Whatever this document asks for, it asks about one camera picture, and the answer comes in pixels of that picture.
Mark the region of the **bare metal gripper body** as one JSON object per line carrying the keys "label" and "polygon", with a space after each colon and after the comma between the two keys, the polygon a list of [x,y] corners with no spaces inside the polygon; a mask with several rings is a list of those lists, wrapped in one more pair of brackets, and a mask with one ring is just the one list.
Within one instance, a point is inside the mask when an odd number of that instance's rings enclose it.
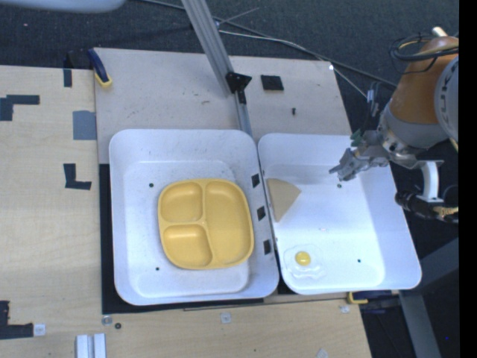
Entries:
{"label": "bare metal gripper body", "polygon": [[404,143],[389,129],[358,130],[350,139],[350,166],[353,169],[381,167],[388,165],[389,162],[408,169],[413,169],[417,165],[417,149]]}

